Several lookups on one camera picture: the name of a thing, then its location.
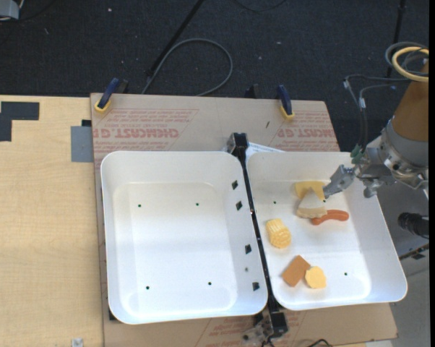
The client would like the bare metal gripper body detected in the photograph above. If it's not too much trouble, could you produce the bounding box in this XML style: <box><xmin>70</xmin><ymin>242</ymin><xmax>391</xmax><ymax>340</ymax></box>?
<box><xmin>355</xmin><ymin>136</ymin><xmax>429</xmax><ymax>192</ymax></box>

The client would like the yellow cheese wedge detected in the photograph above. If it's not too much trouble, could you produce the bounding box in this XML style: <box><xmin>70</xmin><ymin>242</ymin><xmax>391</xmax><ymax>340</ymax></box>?
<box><xmin>294</xmin><ymin>180</ymin><xmax>327</xmax><ymax>202</ymax></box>

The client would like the orange sausage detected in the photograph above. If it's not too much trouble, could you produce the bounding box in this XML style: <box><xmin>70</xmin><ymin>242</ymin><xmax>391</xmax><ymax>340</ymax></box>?
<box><xmin>310</xmin><ymin>209</ymin><xmax>350</xmax><ymax>226</ymax></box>

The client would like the cream triangular cake slice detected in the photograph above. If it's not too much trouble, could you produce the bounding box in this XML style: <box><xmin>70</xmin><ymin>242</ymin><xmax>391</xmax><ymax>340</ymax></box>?
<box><xmin>296</xmin><ymin>188</ymin><xmax>328</xmax><ymax>220</ymax></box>

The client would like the white plastic tray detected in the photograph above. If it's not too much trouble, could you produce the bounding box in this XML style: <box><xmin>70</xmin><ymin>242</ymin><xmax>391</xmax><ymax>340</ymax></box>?
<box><xmin>246</xmin><ymin>151</ymin><xmax>409</xmax><ymax>312</ymax></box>
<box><xmin>100</xmin><ymin>150</ymin><xmax>270</xmax><ymax>325</ymax></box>

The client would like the yellow corn cob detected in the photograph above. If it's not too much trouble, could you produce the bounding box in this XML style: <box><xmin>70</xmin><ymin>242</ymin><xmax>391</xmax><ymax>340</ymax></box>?
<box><xmin>265</xmin><ymin>218</ymin><xmax>292</xmax><ymax>249</ymax></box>

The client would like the white printed paper slip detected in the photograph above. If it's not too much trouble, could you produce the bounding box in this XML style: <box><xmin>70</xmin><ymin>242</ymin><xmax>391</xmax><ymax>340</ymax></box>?
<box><xmin>247</xmin><ymin>142</ymin><xmax>286</xmax><ymax>155</ymax></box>

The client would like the thin black rod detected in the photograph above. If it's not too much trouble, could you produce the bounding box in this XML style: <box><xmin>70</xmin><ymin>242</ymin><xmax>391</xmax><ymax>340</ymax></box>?
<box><xmin>238</xmin><ymin>150</ymin><xmax>278</xmax><ymax>314</ymax></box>

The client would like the yellow hexagonal biscuit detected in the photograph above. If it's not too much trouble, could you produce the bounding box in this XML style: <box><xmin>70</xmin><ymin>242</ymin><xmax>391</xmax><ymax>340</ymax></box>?
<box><xmin>304</xmin><ymin>265</ymin><xmax>328</xmax><ymax>290</ymax></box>

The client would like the brown square biscuit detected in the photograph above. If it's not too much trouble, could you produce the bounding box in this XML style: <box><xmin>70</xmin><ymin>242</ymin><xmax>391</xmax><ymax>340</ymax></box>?
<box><xmin>282</xmin><ymin>254</ymin><xmax>311</xmax><ymax>288</ymax></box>

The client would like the brown cardboard board, red print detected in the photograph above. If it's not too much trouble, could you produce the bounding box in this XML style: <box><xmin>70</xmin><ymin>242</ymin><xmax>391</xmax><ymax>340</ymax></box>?
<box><xmin>90</xmin><ymin>92</ymin><xmax>400</xmax><ymax>347</ymax></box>

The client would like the black cylinder on white bracket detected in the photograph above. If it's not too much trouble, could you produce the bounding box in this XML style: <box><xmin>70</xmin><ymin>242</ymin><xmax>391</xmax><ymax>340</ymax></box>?
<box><xmin>397</xmin><ymin>189</ymin><xmax>429</xmax><ymax>240</ymax></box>

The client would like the black block with thin wires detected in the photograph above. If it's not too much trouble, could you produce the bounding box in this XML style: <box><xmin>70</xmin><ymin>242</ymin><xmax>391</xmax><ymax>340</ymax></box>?
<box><xmin>226</xmin><ymin>132</ymin><xmax>249</xmax><ymax>157</ymax></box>
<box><xmin>267</xmin><ymin>310</ymin><xmax>290</xmax><ymax>340</ymax></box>

